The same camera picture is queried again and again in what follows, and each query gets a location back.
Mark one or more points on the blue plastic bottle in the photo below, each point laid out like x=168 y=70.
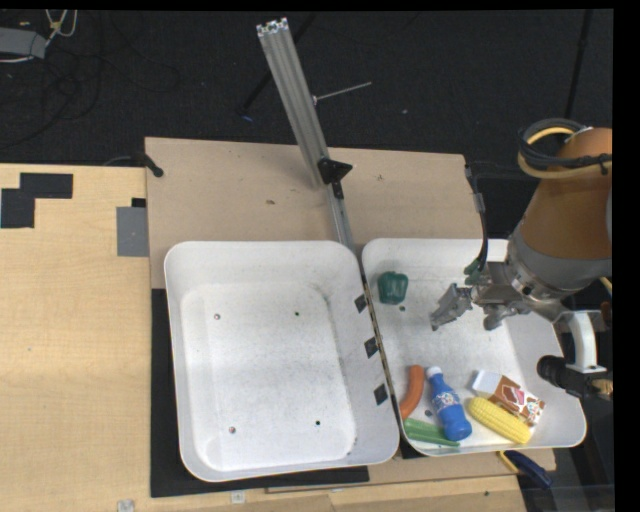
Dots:
x=447 y=405

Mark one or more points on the yellow corn cob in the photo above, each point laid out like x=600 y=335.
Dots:
x=500 y=420

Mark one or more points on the white plastic tray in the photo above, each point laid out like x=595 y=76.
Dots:
x=270 y=370
x=465 y=350

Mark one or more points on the brown cardboard board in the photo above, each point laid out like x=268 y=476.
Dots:
x=240 y=200

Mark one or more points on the black cylinder on white bracket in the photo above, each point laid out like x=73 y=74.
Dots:
x=585 y=345

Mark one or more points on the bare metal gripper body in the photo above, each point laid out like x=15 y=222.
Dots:
x=502 y=292

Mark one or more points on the brown and white carton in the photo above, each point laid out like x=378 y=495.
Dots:
x=515 y=397

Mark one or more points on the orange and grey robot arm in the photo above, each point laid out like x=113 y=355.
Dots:
x=570 y=210

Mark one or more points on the green bell pepper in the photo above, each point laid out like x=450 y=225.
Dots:
x=392 y=287

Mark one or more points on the orange sausage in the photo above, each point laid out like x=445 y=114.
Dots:
x=413 y=390

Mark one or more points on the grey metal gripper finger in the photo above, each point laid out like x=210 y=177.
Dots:
x=452 y=305
x=497 y=316

